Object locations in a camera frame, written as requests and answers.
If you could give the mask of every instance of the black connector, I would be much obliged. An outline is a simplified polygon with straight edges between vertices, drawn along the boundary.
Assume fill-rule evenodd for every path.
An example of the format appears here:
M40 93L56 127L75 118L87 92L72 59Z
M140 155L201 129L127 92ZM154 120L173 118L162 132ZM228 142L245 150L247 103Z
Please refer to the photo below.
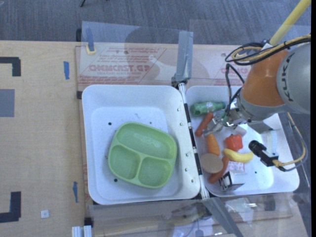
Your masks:
M256 140L250 141L249 149L260 158L260 161L267 167L274 166L273 160L278 159L278 154L269 153L267 148Z

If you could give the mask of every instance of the banana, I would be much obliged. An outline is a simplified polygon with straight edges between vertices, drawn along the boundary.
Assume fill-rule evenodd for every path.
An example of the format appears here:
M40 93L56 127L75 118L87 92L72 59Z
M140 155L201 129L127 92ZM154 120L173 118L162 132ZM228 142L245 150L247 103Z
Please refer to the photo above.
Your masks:
M223 152L224 152L224 155L226 155L229 158L229 160L232 160L232 161L249 162L253 158L253 152L238 153L228 148L225 148Z

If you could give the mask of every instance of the plastic bottle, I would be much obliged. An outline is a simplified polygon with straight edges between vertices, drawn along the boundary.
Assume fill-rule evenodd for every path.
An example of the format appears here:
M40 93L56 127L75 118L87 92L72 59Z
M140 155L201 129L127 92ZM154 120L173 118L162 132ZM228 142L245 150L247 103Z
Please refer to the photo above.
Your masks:
M224 109L226 104L224 102L203 102L196 103L191 106L191 112L194 116L205 115L209 112L215 112Z

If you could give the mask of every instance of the carrot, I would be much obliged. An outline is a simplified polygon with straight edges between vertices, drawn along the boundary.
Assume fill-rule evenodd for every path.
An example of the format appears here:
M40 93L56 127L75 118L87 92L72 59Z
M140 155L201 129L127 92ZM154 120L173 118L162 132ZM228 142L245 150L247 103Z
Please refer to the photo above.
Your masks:
M206 144L207 144L207 149L209 153L215 154L217 156L220 155L221 150L219 148L219 145L213 133L210 133L209 135L207 135Z
M229 162L229 158L227 156L223 156L222 158L222 162L223 162L223 168L221 171L215 173L215 174L212 174L208 180L211 184L215 184L222 176L223 174L225 173L225 170L228 166L228 162Z
M200 137L203 134L203 130L207 128L208 123L211 122L213 117L214 117L214 114L212 112L209 112L205 115L202 122L199 124L197 130L194 133L197 137Z

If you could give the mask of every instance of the table surface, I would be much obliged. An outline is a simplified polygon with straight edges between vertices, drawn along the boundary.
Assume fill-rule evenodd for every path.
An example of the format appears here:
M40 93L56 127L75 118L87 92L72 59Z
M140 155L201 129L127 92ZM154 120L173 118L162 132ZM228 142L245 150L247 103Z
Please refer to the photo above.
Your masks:
M76 96L79 45L0 41L1 57L21 60L21 76L12 76L11 64L0 63L0 90L14 89L14 117L0 117L0 216L10 212L10 194L21 192L21 217L0 222L1 236L71 236L72 227L84 225L86 180ZM64 62L69 63L69 78ZM307 236L297 204L290 206L291 217L238 227L245 236L248 231L254 236L284 236L284 231L288 237ZM42 218L46 210L49 217Z

